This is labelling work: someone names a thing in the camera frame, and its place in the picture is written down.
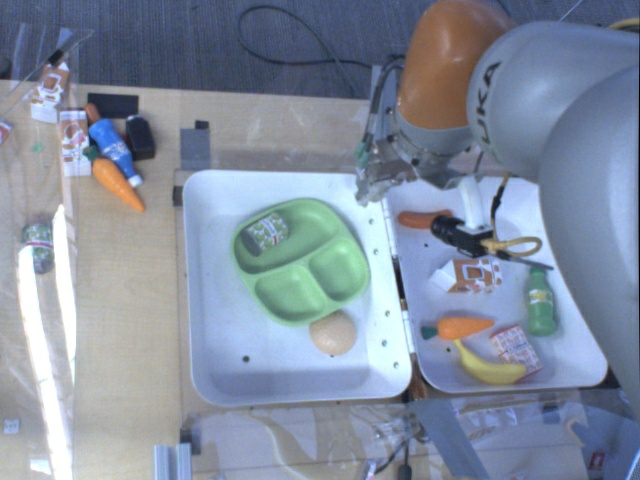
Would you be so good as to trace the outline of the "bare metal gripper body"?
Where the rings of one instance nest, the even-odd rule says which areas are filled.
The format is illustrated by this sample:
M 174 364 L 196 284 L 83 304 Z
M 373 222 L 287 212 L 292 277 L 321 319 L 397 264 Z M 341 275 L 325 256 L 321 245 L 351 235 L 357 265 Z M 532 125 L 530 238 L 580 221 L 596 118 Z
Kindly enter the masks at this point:
M 398 137 L 377 140 L 366 165 L 366 185 L 388 189 L 403 182 L 425 181 L 440 189 L 455 187 L 465 177 L 451 165 L 452 156 L 415 147 Z

